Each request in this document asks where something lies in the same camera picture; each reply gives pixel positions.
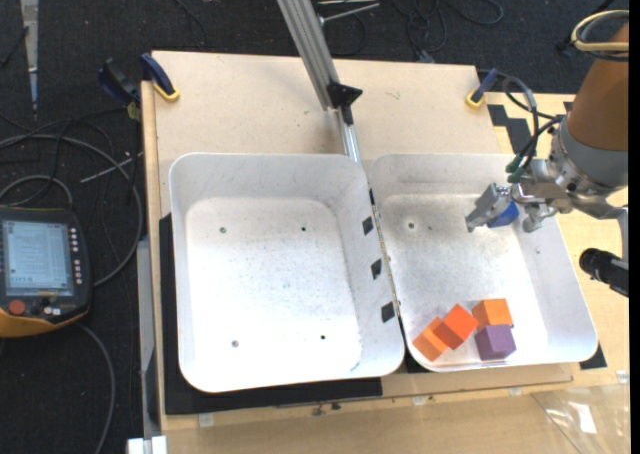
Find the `display screen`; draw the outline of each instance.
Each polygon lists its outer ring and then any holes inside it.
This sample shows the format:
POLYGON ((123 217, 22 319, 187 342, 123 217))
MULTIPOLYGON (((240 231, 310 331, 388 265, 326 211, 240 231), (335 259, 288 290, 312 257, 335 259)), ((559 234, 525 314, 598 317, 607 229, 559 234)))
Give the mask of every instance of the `display screen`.
POLYGON ((7 296, 73 294, 69 234, 63 223, 3 221, 7 296))

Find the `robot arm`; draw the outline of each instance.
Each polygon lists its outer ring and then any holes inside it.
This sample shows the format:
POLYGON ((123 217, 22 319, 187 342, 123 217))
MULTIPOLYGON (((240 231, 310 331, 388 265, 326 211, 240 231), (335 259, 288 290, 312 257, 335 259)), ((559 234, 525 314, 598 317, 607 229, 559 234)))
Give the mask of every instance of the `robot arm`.
POLYGON ((511 186, 489 185, 466 222, 470 232, 483 225, 506 224, 511 220, 512 202, 524 207, 527 218, 523 228, 527 232, 540 228, 547 217, 574 209, 596 219, 616 219, 622 233, 623 256, 590 248, 582 254, 580 267, 628 296, 628 207, 614 207, 607 198, 625 188, 629 178, 629 23, 610 42, 588 44, 579 36, 586 20, 576 26, 574 41, 581 50, 597 50, 599 58, 583 81, 571 111, 554 131, 549 155, 544 160, 532 159, 520 168, 508 167, 511 186))

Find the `toy block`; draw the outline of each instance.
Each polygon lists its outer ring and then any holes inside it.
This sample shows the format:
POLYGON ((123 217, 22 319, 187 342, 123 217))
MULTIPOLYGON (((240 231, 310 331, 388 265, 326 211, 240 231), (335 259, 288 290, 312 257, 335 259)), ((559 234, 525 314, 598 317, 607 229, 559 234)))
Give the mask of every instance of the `toy block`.
POLYGON ((476 333, 475 339, 482 360, 506 358, 516 350, 511 326, 508 324, 489 324, 476 333))
POLYGON ((471 336, 477 326, 478 320, 456 304, 433 332, 451 349, 456 349, 471 336))
POLYGON ((434 328, 438 327, 442 323, 439 317, 436 317, 429 326, 427 326, 422 333, 413 340, 413 345, 420 351, 429 361, 434 361, 438 356, 444 353, 447 349, 447 344, 436 337, 433 332, 434 328))
POLYGON ((513 326, 509 305, 504 298, 483 299, 471 309, 471 313, 478 321, 479 330, 487 325, 508 324, 513 326))

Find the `blue and yellow clamp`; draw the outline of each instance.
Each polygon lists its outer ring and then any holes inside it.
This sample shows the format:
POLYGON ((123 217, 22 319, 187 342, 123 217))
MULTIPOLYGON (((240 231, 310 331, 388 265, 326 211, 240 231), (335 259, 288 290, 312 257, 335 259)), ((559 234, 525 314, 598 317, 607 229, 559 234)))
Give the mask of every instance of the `blue and yellow clamp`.
POLYGON ((497 69, 492 68, 487 76, 482 80, 480 86, 478 86, 475 90, 471 90, 471 93, 467 95, 467 98, 465 100, 467 105, 470 105, 474 108, 480 107, 480 104, 482 104, 482 102, 484 101, 484 94, 491 89, 491 86, 493 86, 493 83, 498 78, 499 74, 500 72, 498 72, 497 69))
MULTIPOLYGON (((175 102, 180 97, 169 76, 153 59, 151 54, 145 52, 139 58, 142 65, 144 80, 152 80, 154 89, 167 102, 175 102)), ((113 58, 109 58, 98 71, 100 87, 113 99, 124 105, 134 104, 140 107, 140 90, 138 86, 120 69, 113 58)))

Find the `wooden table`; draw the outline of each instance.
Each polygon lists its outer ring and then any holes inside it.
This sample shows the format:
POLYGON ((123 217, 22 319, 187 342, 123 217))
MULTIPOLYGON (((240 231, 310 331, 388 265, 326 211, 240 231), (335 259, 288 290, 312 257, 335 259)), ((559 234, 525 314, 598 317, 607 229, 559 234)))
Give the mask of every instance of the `wooden table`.
MULTIPOLYGON (((546 391, 618 385, 628 376, 628 299, 578 266, 588 247, 621 253, 616 222, 580 212, 559 218, 592 314, 606 367, 554 364, 382 378, 383 397, 337 406, 256 408, 198 415, 163 411, 162 317, 158 221, 170 212, 168 170, 188 152, 341 153, 335 116, 321 110, 299 58, 155 52, 180 89, 167 103, 142 84, 147 215, 151 252, 159 427, 170 453, 194 452, 567 452, 536 401, 546 391)), ((353 111, 365 169, 387 153, 512 153, 487 105, 464 98, 478 85, 474 67, 337 60, 342 82, 364 90, 353 111)), ((541 111, 564 112, 571 95, 538 95, 541 111)), ((511 118, 528 118, 499 93, 511 118)), ((542 138, 540 156, 549 139, 542 138)), ((612 203, 626 203, 626 191, 612 203)))

